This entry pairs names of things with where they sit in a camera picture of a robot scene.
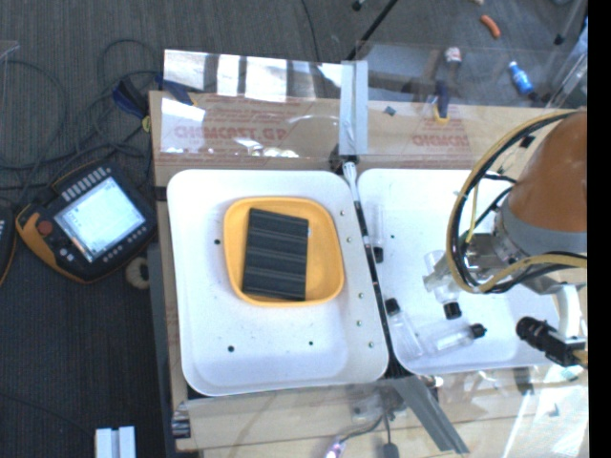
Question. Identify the yellow plate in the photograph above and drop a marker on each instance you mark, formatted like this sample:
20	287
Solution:
324	256

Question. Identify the orange toy sausage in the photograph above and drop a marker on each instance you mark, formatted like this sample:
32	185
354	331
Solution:
490	26

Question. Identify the black cylinder on white bracket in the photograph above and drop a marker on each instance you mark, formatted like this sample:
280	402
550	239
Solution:
549	339

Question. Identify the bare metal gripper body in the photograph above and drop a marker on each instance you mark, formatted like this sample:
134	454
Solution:
483	251

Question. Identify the blue bottle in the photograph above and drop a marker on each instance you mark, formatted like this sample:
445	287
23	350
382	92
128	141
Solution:
520	78

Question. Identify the black striped rectangular pad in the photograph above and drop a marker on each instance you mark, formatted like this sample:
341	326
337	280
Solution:
276	256

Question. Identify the white plastic tray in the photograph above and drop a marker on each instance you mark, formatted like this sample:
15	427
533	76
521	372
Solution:
501	322
267	346

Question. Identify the small red and white can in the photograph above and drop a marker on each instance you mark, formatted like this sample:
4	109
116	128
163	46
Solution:
453	56

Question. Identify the clear plastic bottle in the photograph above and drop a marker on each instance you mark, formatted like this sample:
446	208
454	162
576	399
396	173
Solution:
441	284
403	329
378	236
456	338

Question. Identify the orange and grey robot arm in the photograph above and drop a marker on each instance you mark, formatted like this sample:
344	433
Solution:
549	179

